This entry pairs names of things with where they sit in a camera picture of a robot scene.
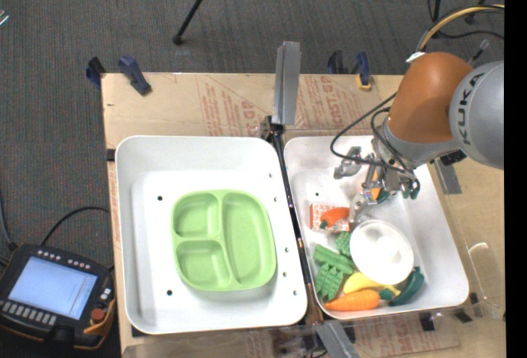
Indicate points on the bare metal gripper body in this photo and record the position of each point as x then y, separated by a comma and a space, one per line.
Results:
387, 177

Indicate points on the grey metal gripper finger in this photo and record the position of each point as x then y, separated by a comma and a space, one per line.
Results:
348, 164
361, 204

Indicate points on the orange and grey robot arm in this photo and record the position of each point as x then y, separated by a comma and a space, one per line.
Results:
428, 101

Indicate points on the orange and green toy vegetable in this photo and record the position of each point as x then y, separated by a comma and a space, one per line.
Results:
375, 185

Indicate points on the orange toy pepper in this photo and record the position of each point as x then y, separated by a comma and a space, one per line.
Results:
335, 214

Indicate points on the orange and white carton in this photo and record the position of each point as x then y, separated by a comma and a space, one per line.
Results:
316, 213

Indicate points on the white bowl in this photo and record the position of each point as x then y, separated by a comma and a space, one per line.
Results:
381, 251

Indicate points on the green toy pea pod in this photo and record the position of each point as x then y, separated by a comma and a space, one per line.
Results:
328, 282
331, 257

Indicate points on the thin black and white rod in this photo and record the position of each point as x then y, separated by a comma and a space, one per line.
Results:
293, 208

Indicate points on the yellow toy squash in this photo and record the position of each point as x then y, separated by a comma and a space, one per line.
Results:
360, 282

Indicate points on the white plastic tray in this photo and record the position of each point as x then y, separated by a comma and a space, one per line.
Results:
436, 249
148, 233

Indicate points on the orange toy carrot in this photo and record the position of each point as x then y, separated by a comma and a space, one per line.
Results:
356, 300

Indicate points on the dark green toy pepper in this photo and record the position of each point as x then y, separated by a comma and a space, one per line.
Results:
409, 288

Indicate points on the green divided plate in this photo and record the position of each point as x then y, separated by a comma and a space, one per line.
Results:
243, 241

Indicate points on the brown cardboard board, red print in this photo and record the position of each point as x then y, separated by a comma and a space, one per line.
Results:
164, 109

